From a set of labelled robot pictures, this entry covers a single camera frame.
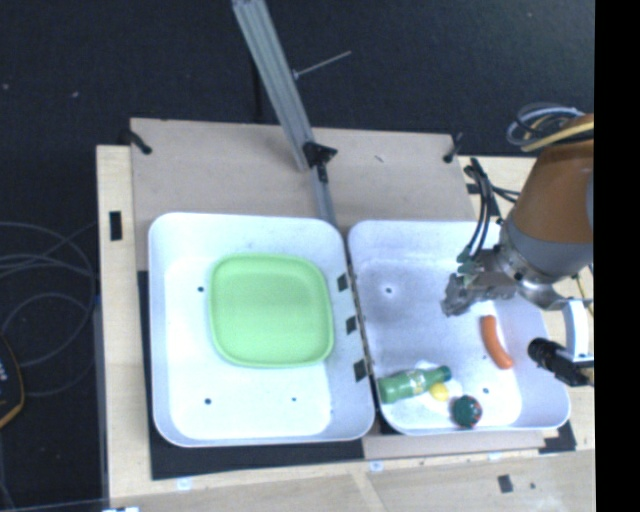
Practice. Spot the green and red ball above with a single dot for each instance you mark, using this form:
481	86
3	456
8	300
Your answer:
466	411

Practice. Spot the thin black rod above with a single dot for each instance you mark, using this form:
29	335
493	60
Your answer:
358	300

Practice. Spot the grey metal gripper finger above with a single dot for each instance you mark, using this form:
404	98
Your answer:
452	306
459	283

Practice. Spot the green plate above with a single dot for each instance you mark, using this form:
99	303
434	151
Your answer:
270	310

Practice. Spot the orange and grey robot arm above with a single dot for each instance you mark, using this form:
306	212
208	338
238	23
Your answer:
555	200

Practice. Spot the orange sausage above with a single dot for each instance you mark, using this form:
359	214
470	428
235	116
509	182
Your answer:
494	342

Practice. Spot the brown flat board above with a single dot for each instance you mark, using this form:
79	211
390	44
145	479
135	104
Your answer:
225	170

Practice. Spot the white plastic tray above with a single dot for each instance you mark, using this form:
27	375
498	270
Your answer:
250	405
415	320

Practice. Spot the black cylinder on white bracket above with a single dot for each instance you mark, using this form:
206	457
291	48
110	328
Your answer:
552	356

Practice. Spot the green plastic bottle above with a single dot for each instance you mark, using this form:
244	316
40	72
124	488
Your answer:
405	385

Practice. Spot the yellow round toy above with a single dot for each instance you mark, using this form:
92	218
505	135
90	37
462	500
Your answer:
439	391

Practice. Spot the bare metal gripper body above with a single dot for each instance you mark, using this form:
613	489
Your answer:
495	282

